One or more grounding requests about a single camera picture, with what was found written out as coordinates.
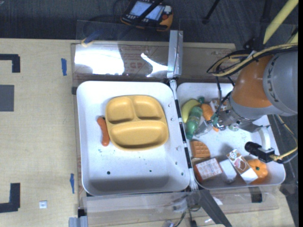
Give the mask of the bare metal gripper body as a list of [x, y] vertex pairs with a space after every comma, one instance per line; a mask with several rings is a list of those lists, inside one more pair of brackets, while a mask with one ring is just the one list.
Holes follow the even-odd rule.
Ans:
[[244, 129], [251, 124], [251, 120], [237, 115], [232, 109], [220, 111], [217, 115], [216, 122], [233, 130]]

